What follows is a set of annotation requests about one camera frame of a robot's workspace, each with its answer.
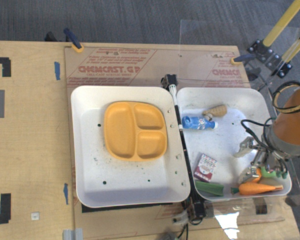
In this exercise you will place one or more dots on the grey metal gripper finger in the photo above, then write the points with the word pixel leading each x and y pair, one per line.
pixel 244 147
pixel 248 175

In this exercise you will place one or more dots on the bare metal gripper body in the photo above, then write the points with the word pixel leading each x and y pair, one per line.
pixel 269 161

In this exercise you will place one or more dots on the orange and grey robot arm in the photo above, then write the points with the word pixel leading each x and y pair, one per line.
pixel 290 124

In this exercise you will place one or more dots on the orange toy carrot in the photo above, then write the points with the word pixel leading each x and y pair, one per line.
pixel 255 188

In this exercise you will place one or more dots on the white plastic tray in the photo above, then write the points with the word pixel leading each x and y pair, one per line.
pixel 90 139
pixel 222 144

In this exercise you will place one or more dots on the green toy vegetable stalk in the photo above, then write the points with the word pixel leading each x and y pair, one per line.
pixel 210 188

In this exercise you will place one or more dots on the red and white carton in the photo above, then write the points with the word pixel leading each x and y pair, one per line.
pixel 205 169

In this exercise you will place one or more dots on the blue plastic bottle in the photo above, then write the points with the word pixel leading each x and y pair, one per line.
pixel 197 123

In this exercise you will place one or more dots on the black and white thin rod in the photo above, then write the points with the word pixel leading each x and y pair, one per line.
pixel 184 146

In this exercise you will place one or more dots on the orange divided plate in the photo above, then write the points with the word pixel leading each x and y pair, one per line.
pixel 120 131

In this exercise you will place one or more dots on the brown cardboard board, red print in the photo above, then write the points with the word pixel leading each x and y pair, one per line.
pixel 145 66

